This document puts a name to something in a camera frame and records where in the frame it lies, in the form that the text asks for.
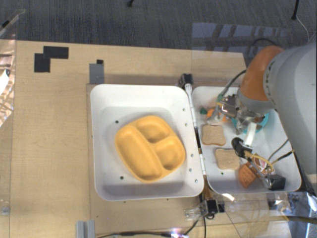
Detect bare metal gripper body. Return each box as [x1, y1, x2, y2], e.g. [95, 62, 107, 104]
[217, 94, 264, 128]

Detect orange carrot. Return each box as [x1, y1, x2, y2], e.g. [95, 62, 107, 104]
[200, 107, 227, 123]

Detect brown bread slice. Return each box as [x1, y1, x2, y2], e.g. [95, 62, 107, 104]
[201, 124, 227, 146]
[214, 148, 241, 171]

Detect teal bowl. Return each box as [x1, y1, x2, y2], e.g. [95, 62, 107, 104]
[230, 113, 269, 134]

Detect red and brown toy meat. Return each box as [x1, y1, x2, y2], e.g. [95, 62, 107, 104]
[250, 155, 273, 177]

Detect white plastic tray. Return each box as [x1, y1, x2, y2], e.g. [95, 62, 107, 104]
[90, 84, 205, 202]
[192, 86, 302, 194]

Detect orange waffle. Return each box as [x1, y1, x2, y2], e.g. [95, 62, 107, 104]
[238, 163, 258, 189]

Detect orange divided plate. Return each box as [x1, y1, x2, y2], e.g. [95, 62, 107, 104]
[114, 115, 187, 183]

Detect black cylinder on white bracket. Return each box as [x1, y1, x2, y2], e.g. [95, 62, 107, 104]
[231, 122, 258, 158]

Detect black block with thin wires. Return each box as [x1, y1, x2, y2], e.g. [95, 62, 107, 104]
[180, 73, 194, 86]
[206, 199, 219, 215]

